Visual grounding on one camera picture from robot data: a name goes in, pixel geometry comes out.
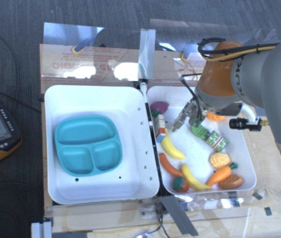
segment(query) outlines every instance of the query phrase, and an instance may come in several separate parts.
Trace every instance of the toy carrot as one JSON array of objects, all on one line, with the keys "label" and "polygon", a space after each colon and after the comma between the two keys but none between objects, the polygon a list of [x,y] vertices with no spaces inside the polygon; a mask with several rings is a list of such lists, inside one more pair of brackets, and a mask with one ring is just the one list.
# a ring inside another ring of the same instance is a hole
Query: toy carrot
[{"label": "toy carrot", "polygon": [[219,181],[225,179],[231,174],[231,170],[237,168],[238,166],[235,163],[231,163],[230,166],[222,166],[209,178],[206,182],[206,185],[212,186]]},{"label": "toy carrot", "polygon": [[223,120],[225,118],[225,116],[217,116],[216,114],[214,114],[212,112],[208,112],[207,117],[210,120],[214,120],[214,121],[220,121],[220,120]]}]

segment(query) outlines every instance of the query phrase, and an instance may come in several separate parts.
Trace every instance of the clear plastic panel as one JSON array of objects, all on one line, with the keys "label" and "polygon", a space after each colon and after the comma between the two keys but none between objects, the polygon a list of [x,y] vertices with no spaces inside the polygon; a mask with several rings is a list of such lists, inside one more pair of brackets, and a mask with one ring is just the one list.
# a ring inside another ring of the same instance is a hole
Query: clear plastic panel
[{"label": "clear plastic panel", "polygon": [[45,23],[41,77],[75,84],[151,78],[154,39],[154,30]]},{"label": "clear plastic panel", "polygon": [[[278,42],[275,29],[246,28],[197,22],[151,19],[150,29],[156,30],[155,66],[153,79],[157,84],[180,85],[183,74],[201,73],[206,61],[198,53],[202,39],[219,37],[240,42],[243,45]],[[205,46],[213,50],[217,43]],[[185,77],[188,84],[196,86],[199,76]]]}]

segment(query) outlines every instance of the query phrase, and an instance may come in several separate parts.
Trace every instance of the white container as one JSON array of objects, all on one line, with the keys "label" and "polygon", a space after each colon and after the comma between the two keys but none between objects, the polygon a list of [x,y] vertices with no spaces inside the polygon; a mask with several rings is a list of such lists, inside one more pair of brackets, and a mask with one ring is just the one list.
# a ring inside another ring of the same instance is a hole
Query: white container
[{"label": "white container", "polygon": [[[45,93],[48,191],[59,204],[153,197],[159,179],[144,98],[132,87],[50,87]],[[123,150],[114,170],[88,177],[74,177],[60,165],[54,133],[68,118],[101,115],[116,126]]]},{"label": "white container", "polygon": [[[214,168],[209,157],[215,150],[202,139],[197,138],[189,129],[188,120],[176,132],[171,132],[172,124],[184,105],[192,98],[186,87],[154,86],[147,92],[148,103],[164,101],[169,104],[164,113],[166,128],[173,144],[186,158],[176,160],[166,156],[169,162],[180,169],[187,163],[193,175],[202,182],[207,182]],[[110,86],[66,86],[50,87],[45,94],[48,191],[51,198],[59,204],[150,198],[159,190],[159,178],[154,151],[148,126],[144,98],[141,92],[132,87]],[[108,117],[116,126],[123,149],[120,165],[108,173],[74,177],[60,165],[54,133],[57,125],[68,118],[101,115]],[[231,191],[250,190],[256,184],[254,167],[240,130],[229,128],[227,117],[221,121],[205,119],[202,125],[209,131],[216,131],[228,140],[221,152],[230,155],[238,165],[232,174],[243,177],[244,183]],[[157,151],[165,152],[160,143]],[[193,196],[212,192],[223,192],[217,185],[212,191],[176,192],[172,188],[174,177],[163,167],[160,168],[163,186],[172,194]]]},{"label": "white container", "polygon": [[[177,169],[181,169],[181,165],[183,163],[187,163],[192,174],[197,179],[204,183],[207,182],[215,170],[209,162],[209,157],[216,151],[205,141],[193,135],[190,131],[188,118],[180,129],[175,132],[171,132],[174,120],[178,117],[184,105],[192,98],[189,90],[186,87],[154,86],[148,90],[147,97],[149,105],[157,101],[163,101],[169,104],[167,111],[164,113],[164,119],[166,121],[165,127],[168,129],[168,134],[172,143],[186,155],[186,158],[176,160],[170,157],[164,151],[160,143],[157,143],[158,153],[165,153],[169,162]],[[206,118],[202,122],[202,125],[210,132],[214,130],[228,141],[221,152],[229,154],[231,161],[238,165],[237,169],[232,170],[232,174],[241,176],[244,179],[244,183],[242,185],[235,189],[231,189],[230,191],[250,190],[256,184],[255,170],[244,141],[242,131],[231,129],[229,127],[229,120],[231,118],[233,117],[226,117],[221,121],[212,121]],[[190,188],[187,192],[176,192],[172,187],[174,177],[162,166],[161,174],[165,188],[172,194],[190,195],[226,191],[215,184],[212,186],[212,191],[195,191]]]}]

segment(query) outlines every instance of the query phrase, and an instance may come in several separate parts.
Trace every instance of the orange carrot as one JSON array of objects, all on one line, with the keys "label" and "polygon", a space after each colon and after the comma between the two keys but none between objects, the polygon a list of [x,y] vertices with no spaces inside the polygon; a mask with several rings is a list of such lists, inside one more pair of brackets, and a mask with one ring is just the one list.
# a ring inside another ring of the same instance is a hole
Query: orange carrot
[{"label": "orange carrot", "polygon": [[206,182],[206,185],[212,186],[219,181],[227,178],[231,174],[231,170],[237,168],[238,166],[235,163],[231,163],[230,166],[222,166],[209,178]]},{"label": "orange carrot", "polygon": [[214,114],[212,112],[208,112],[207,117],[210,120],[214,120],[214,121],[220,121],[220,120],[223,120],[225,118],[225,116],[217,116],[216,114]]},{"label": "orange carrot", "polygon": [[168,161],[166,155],[164,153],[159,154],[159,160],[161,165],[166,169],[167,172],[169,172],[174,177],[184,177],[184,174],[176,169],[173,165],[170,164]]}]

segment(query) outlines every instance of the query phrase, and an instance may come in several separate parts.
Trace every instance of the black tape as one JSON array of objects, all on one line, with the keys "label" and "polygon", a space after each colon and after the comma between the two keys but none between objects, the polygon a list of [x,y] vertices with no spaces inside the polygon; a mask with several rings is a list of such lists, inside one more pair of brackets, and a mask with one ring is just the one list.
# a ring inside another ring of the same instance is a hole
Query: black tape
[{"label": "black tape", "polygon": [[272,211],[271,211],[270,207],[265,207],[264,210],[265,210],[266,216],[272,215]]},{"label": "black tape", "polygon": [[263,199],[263,197],[259,193],[257,193],[257,192],[254,192],[252,196],[254,196],[258,200]]},{"label": "black tape", "polygon": [[230,203],[233,207],[240,207],[240,202],[238,199],[238,194],[236,191],[229,191],[228,192],[229,198],[230,198]]}]

